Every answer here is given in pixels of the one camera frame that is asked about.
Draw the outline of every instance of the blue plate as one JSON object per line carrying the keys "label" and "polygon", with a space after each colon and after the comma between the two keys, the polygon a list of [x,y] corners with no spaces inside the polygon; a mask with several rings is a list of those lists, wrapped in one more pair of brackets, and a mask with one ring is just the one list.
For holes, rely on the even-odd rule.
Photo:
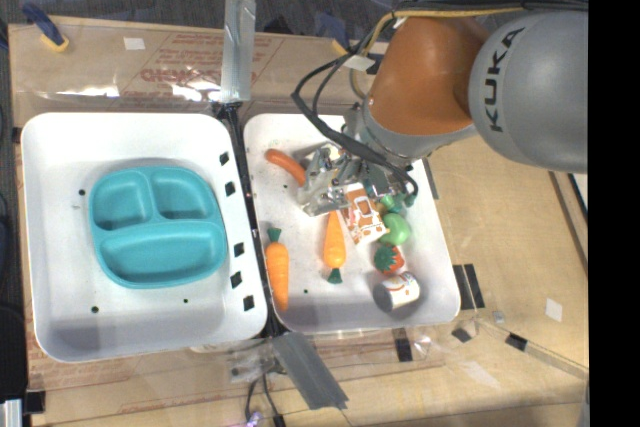
{"label": "blue plate", "polygon": [[89,217],[100,266],[125,287],[203,279],[227,255],[213,191],[186,168],[137,167],[102,177],[91,190]]}

